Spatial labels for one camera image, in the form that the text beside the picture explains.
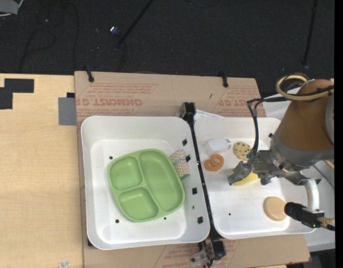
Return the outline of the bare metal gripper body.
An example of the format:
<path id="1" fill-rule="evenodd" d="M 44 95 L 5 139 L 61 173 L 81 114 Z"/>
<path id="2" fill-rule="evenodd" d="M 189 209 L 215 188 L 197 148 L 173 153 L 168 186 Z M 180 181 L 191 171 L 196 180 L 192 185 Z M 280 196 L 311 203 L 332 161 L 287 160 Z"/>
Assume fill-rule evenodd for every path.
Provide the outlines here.
<path id="1" fill-rule="evenodd" d="M 261 179 L 295 178 L 300 174 L 300 167 L 293 165 L 274 150 L 258 151 L 250 168 Z"/>

